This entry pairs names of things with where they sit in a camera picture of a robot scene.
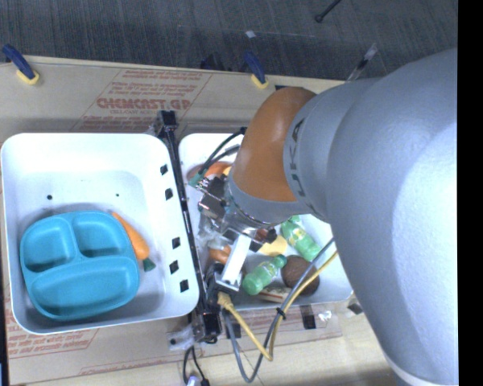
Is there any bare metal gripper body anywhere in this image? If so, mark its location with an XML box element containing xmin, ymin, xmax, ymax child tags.
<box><xmin>196</xmin><ymin>174</ymin><xmax>279</xmax><ymax>253</ymax></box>

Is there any orange round toy food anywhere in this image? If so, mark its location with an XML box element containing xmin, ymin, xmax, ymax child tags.
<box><xmin>203</xmin><ymin>161</ymin><xmax>233</xmax><ymax>179</ymax></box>

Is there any yellow wedge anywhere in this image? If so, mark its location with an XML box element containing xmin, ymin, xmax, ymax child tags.
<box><xmin>259</xmin><ymin>234</ymin><xmax>290</xmax><ymax>257</ymax></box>

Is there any orange carrot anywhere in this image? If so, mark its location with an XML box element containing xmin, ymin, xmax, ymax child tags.
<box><xmin>111</xmin><ymin>211</ymin><xmax>157</xmax><ymax>273</ymax></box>

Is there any green plastic bottle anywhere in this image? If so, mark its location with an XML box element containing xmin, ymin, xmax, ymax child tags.
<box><xmin>280</xmin><ymin>215</ymin><xmax>322</xmax><ymax>263</ymax></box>
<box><xmin>241</xmin><ymin>254</ymin><xmax>287</xmax><ymax>296</ymax></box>

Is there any flat printed packet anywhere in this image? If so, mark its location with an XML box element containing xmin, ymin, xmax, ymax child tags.
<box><xmin>257</xmin><ymin>283</ymin><xmax>292</xmax><ymax>303</ymax></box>

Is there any brown round fruit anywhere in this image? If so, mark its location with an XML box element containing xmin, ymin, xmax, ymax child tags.
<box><xmin>280</xmin><ymin>254</ymin><xmax>321</xmax><ymax>297</ymax></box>

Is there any white plastic tray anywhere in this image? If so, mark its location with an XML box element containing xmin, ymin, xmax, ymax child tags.
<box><xmin>178</xmin><ymin>133</ymin><xmax>354</xmax><ymax>312</ymax></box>
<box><xmin>0</xmin><ymin>132</ymin><xmax>200</xmax><ymax>335</ymax></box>

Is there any blue divided plate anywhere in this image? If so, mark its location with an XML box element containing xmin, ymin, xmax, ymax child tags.
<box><xmin>19</xmin><ymin>210</ymin><xmax>141</xmax><ymax>322</ymax></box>

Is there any brown cardboard board red print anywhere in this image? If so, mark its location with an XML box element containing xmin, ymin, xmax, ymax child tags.
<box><xmin>0</xmin><ymin>54</ymin><xmax>347</xmax><ymax>384</ymax></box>

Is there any black block with thin wires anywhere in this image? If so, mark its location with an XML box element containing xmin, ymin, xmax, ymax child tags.
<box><xmin>155</xmin><ymin>109</ymin><xmax>180</xmax><ymax>137</ymax></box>
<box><xmin>192</xmin><ymin>310</ymin><xmax>223</xmax><ymax>343</ymax></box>

